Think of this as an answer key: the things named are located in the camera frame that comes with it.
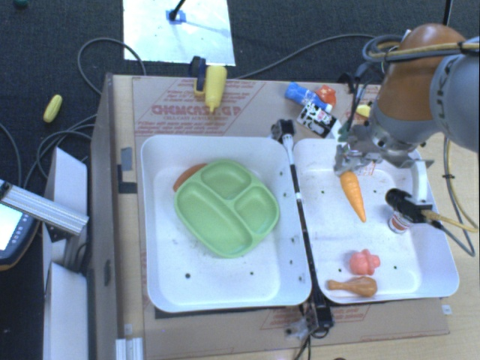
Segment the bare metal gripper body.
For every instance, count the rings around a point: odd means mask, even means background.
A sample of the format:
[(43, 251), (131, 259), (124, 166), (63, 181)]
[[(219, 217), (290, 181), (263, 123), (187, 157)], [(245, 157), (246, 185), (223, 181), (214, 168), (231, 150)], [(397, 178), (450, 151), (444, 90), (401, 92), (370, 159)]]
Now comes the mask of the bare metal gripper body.
[(357, 124), (349, 130), (342, 127), (339, 143), (348, 151), (348, 165), (352, 152), (362, 152), (367, 165), (387, 161), (393, 166), (412, 166), (415, 161), (410, 153), (416, 145), (401, 142), (378, 124)]

